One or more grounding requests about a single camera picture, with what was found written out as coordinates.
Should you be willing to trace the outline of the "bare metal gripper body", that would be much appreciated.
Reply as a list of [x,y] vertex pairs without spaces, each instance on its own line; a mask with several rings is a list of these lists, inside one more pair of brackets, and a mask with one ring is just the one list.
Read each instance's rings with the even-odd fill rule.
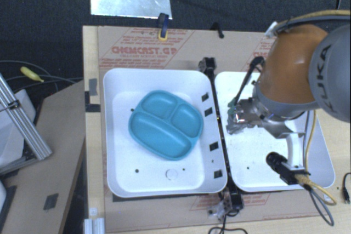
[[238,124],[252,123],[254,126],[263,127],[264,124],[274,121],[274,114],[266,110],[261,102],[254,98],[241,99],[234,106],[233,119]]

